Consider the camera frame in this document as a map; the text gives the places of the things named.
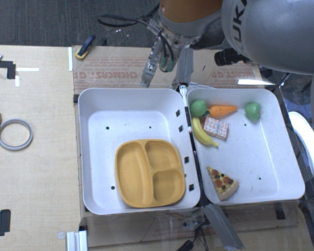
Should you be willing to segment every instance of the gray carpet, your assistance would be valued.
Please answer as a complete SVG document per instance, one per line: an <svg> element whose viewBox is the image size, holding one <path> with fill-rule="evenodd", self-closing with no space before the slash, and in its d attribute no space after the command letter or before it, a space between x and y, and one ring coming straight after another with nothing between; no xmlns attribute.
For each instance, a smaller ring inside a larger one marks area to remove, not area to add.
<svg viewBox="0 0 314 251"><path fill-rule="evenodd" d="M142 24L105 27L96 16L109 13L137 18L159 0L0 0L0 44L68 47L95 34L108 45L151 47L154 35Z"/></svg>

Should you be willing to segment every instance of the green apple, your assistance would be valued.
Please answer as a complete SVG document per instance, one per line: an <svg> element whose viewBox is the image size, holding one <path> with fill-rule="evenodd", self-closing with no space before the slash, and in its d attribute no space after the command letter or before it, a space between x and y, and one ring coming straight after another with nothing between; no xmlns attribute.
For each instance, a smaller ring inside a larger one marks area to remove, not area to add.
<svg viewBox="0 0 314 251"><path fill-rule="evenodd" d="M245 116L252 121L257 121L261 113L261 105L257 102L249 103L245 107Z"/></svg>
<svg viewBox="0 0 314 251"><path fill-rule="evenodd" d="M207 111L207 103L201 99L196 100L191 104L189 111L192 117L201 117Z"/></svg>

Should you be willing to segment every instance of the metal bracket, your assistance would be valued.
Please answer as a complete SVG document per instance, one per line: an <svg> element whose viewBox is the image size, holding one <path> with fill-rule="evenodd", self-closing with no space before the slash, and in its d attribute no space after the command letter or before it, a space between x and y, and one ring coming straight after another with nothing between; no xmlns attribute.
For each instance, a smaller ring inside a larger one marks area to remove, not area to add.
<svg viewBox="0 0 314 251"><path fill-rule="evenodd" d="M151 53L145 65L145 68L142 73L142 82L141 86L148 88L154 77L155 71L157 70L159 55L162 50L161 39L157 39L151 48Z"/></svg>
<svg viewBox="0 0 314 251"><path fill-rule="evenodd" d="M88 251L87 231L67 232L66 251Z"/></svg>
<svg viewBox="0 0 314 251"><path fill-rule="evenodd" d="M179 84L189 84L191 74L194 70L193 55L194 50L192 48L181 50L178 59L177 74L172 83L173 89L176 89Z"/></svg>

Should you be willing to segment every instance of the white tray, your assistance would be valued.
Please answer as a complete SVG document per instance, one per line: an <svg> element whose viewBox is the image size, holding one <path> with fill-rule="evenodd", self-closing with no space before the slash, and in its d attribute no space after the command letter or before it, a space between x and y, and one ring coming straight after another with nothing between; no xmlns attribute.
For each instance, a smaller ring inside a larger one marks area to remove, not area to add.
<svg viewBox="0 0 314 251"><path fill-rule="evenodd" d="M91 88L80 94L78 107L83 199L92 213L185 209L198 203L198 176L179 93L171 89ZM122 200L116 184L115 153L121 144L140 139L167 140L178 149L186 190L177 203L142 209L130 207Z"/></svg>
<svg viewBox="0 0 314 251"><path fill-rule="evenodd" d="M193 89L188 103L203 99L208 105L239 107L221 121L229 123L226 140L214 138L219 147L206 147L195 139L204 190L219 205L293 200L303 196L305 184L287 134L278 101L266 89ZM258 102L262 114L257 123L245 117L249 102ZM240 186L226 201L219 201L206 167L237 179Z"/></svg>

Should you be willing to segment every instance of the white cable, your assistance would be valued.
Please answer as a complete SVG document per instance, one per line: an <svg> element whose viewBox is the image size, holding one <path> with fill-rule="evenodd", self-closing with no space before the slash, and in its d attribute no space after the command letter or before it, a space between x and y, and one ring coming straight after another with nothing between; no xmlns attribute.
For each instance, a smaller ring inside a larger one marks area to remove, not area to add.
<svg viewBox="0 0 314 251"><path fill-rule="evenodd" d="M22 124L24 125L28 130L29 130L29 139L22 145L20 146L9 146L7 145L6 143L4 143L1 139L1 133L3 131L3 129L8 126L9 124L12 124L12 123L19 123L19 124ZM22 120L22 119L10 119L10 120L7 120L5 122L3 122L0 126L0 145L9 150L9 151L20 151L20 150L23 150L25 149L26 147L29 146L29 144L31 143L32 141L32 137L33 137L33 132L32 132L32 129L31 129L31 126L30 124L25 121L25 120Z"/></svg>

